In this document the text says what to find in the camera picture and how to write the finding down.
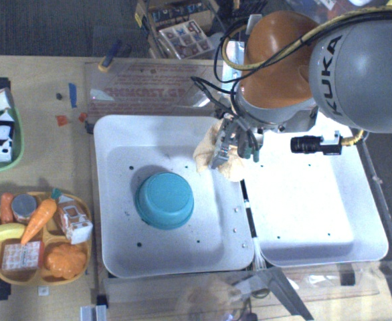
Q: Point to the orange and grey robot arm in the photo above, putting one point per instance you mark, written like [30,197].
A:
[356,79]

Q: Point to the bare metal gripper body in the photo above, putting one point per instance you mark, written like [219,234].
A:
[227,130]

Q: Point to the yellow divided plate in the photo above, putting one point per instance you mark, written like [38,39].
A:
[50,234]

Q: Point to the orange carrot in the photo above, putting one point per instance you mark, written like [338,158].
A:
[38,219]

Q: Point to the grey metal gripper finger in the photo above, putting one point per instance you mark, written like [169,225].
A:
[220,157]

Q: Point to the white plastic tray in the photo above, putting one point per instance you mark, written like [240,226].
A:
[309,212]
[169,252]

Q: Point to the white and pink packet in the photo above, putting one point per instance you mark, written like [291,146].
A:
[22,256]

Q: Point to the black and white milk carton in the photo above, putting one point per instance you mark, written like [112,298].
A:
[2,139]

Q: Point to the orange sausage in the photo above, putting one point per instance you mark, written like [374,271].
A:
[6,209]

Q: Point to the black cylinder on white bracket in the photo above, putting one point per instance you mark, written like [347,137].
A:
[311,144]

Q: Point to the orange and white carton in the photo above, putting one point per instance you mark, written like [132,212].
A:
[74,219]

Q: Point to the brown cardboard box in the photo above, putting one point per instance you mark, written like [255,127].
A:
[179,15]

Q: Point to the orange toy pumpkin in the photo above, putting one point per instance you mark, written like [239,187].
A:
[65,261]

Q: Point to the thin black and white rod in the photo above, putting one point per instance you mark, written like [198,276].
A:
[249,212]

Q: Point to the yellow banana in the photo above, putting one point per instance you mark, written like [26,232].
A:
[0,232]

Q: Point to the small grey-topped can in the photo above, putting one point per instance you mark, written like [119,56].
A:
[23,206]

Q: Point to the pale yellow toy bread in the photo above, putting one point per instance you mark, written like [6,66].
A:
[203,152]

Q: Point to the green bowl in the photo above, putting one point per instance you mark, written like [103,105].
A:
[18,145]

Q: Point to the teal bowl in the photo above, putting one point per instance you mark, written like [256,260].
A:
[165,201]

